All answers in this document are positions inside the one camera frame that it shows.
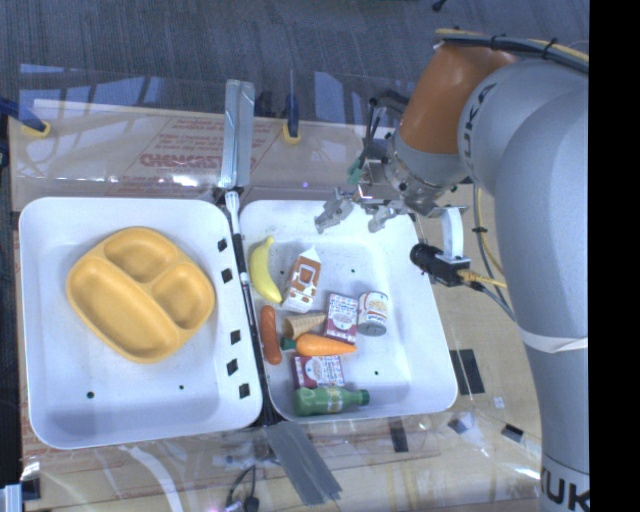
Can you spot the red sausage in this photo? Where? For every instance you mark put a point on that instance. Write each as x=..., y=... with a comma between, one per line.
x=270, y=335

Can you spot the brown cardboard board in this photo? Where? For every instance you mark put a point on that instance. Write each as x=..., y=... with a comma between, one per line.
x=150, y=165

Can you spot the black cylinder on white bracket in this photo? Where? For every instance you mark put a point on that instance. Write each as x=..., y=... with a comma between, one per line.
x=441, y=260

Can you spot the white plastic tray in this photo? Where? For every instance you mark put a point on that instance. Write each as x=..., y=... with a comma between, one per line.
x=125, y=320
x=400, y=350

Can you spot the white and orange carton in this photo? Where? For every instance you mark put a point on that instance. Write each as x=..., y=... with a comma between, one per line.
x=304, y=282

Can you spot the green bottle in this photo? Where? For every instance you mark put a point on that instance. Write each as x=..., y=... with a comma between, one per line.
x=325, y=400

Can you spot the dark red printed packet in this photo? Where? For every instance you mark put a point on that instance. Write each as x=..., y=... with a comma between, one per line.
x=318, y=371
x=341, y=317

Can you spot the white printed can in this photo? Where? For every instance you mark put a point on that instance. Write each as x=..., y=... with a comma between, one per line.
x=373, y=312

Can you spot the yellow divided plate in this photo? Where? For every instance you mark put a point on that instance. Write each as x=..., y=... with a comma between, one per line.
x=140, y=292

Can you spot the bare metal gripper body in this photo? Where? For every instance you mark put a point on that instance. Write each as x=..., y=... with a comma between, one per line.
x=400, y=187

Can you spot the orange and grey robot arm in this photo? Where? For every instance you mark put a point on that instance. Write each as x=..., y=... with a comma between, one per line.
x=530, y=165

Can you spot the yellow banana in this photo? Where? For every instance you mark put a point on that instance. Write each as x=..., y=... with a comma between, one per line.
x=260, y=272

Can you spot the tan ice cream cone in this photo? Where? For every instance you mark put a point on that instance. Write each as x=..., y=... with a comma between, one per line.
x=302, y=324

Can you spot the orange carrot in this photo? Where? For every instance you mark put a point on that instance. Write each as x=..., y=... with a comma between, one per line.
x=320, y=345

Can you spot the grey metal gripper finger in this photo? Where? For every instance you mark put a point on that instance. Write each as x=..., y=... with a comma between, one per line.
x=381, y=218
x=331, y=211

